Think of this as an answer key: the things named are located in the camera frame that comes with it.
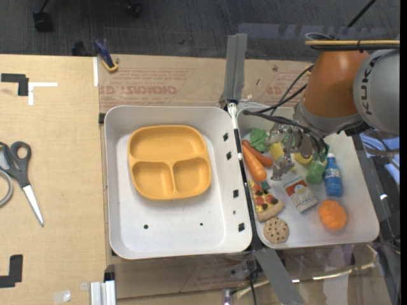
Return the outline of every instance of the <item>scissor handle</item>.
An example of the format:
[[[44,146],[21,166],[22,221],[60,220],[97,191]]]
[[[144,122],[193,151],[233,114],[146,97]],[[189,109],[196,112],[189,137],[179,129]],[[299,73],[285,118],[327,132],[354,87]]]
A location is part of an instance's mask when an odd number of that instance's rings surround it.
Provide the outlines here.
[[[10,147],[4,142],[0,142],[0,146],[3,147],[4,155],[6,156],[6,161],[8,162],[9,168],[0,168],[18,180],[18,183],[22,187],[28,186],[30,184],[27,174],[28,174],[28,162],[31,158],[31,147],[22,141],[14,142]],[[18,150],[24,148],[26,150],[26,155],[20,157],[18,155]]]

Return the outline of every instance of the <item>scissors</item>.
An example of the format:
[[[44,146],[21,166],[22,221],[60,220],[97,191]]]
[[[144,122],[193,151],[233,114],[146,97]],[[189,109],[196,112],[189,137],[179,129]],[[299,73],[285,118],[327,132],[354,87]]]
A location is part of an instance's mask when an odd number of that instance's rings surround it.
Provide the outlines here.
[[[25,149],[27,154],[24,157],[18,155],[18,150]],[[31,158],[31,147],[22,141],[16,141],[11,146],[4,142],[0,142],[0,152],[3,150],[8,167],[0,165],[0,170],[6,172],[9,176],[13,177],[20,184],[23,189],[32,211],[37,217],[37,220],[44,227],[44,220],[41,212],[39,211],[38,203],[32,190],[31,183],[28,179],[28,162]]]

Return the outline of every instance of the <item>orange toy fruit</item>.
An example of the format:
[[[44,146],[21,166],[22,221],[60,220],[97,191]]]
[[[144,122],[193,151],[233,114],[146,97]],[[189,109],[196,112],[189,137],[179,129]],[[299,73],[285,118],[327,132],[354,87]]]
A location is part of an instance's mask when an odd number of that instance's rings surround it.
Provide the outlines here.
[[[348,216],[345,209],[335,200],[325,200],[318,209],[322,222],[330,229],[339,231],[342,229]]]

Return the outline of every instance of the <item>green toy vegetable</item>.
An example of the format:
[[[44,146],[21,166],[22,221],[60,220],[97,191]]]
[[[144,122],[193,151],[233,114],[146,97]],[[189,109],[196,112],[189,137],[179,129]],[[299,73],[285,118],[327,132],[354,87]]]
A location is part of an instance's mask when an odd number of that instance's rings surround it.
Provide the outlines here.
[[[259,128],[253,128],[250,134],[250,145],[258,151],[268,151],[268,147],[265,146],[265,139],[268,137],[266,130]]]

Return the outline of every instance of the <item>chair wheel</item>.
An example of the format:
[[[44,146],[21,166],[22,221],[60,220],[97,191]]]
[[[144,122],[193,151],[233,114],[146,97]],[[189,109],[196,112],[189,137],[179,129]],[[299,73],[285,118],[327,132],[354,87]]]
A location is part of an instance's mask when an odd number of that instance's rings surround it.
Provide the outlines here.
[[[142,11],[142,4],[137,3],[137,4],[131,4],[130,6],[128,6],[126,12],[130,16],[138,17],[141,14],[141,11]]]
[[[53,30],[52,19],[49,13],[34,13],[34,25],[37,31],[51,32]]]

